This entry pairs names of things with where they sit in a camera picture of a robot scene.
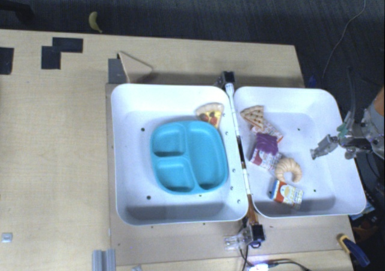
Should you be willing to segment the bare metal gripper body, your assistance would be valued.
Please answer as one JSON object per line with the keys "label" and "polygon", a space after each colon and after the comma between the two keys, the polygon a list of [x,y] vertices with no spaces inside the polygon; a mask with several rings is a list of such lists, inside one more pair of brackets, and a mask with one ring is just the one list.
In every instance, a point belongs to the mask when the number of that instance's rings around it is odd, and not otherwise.
{"label": "bare metal gripper body", "polygon": [[346,149],[346,156],[356,156],[359,152],[384,156],[384,133],[373,123],[353,123],[350,127],[343,123],[338,127],[338,142]]}

